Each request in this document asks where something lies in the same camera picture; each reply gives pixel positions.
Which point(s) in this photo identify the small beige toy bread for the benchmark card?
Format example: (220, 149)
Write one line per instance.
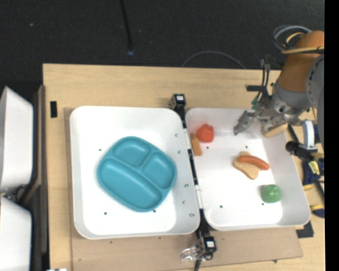
(278, 130)

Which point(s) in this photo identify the thin black and white rod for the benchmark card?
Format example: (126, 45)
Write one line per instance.
(194, 174)

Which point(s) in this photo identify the orange toy sausage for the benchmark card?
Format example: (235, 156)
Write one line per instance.
(254, 161)

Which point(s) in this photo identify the light orange oblong toy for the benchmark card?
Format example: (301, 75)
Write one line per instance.
(196, 147)

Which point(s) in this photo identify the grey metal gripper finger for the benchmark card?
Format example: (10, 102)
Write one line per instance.
(267, 126)
(244, 121)

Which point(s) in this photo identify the red toy pepper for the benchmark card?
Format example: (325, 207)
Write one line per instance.
(205, 133)

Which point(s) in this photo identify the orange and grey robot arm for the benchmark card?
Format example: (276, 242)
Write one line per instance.
(296, 72)

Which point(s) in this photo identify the blue divided plate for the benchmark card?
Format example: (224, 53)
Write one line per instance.
(135, 176)

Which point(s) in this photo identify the tan toy bread slice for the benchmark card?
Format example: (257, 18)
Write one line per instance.
(247, 170)

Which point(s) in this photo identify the white plastic tray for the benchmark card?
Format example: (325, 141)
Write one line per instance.
(124, 117)
(231, 202)

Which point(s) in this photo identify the black cylinder on white bracket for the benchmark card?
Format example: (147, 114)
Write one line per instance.
(299, 148)

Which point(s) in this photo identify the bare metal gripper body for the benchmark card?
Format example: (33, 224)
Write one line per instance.
(282, 112)

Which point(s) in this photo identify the green toy pepper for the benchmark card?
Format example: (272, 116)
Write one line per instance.
(271, 193)

